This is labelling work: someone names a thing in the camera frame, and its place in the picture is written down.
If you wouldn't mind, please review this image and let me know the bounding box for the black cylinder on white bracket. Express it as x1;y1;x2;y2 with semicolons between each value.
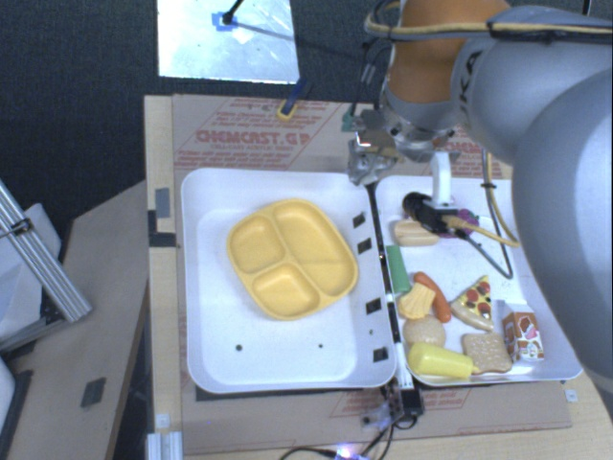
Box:
401;150;462;235

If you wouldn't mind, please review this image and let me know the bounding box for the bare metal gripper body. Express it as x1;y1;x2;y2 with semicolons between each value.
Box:
352;109;455;164

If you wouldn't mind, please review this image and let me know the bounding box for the pizza slice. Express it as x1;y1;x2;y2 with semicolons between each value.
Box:
449;275;495;333

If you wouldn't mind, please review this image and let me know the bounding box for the white plastic tray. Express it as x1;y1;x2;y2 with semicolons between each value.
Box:
180;167;399;395
375;174;584;387

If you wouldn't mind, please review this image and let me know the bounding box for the brown toast slice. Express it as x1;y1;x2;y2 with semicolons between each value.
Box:
461;333;514;376

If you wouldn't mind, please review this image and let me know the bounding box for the black block with thin wires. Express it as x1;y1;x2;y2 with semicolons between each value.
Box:
381;384;426;420

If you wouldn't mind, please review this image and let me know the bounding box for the tan bread roll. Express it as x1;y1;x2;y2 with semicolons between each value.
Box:
393;218;441;248

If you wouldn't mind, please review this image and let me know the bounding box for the brown cardboard board red print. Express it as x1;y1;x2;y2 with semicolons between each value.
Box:
170;94;574;455

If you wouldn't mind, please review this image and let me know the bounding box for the yellow bottle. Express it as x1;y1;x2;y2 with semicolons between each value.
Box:
407;341;481;380

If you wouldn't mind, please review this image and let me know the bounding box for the yellow divided plate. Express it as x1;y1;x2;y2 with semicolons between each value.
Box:
225;197;360;322

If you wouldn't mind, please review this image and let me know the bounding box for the round beige biscuit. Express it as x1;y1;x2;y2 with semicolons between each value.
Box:
401;314;448;350

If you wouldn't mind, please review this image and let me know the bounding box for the brown and white carton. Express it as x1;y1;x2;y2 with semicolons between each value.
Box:
501;310;546;364

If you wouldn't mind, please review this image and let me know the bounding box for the thin black and white rod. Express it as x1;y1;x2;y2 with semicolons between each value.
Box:
365;183;414;388

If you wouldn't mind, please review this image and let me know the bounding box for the green rectangular block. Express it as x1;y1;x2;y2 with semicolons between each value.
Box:
385;243;414;294

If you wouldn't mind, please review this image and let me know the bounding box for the orange sausage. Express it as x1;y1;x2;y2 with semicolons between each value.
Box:
413;271;453;325

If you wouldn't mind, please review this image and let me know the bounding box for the yellow crinkled chip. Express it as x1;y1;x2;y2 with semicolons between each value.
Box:
397;283;437;321

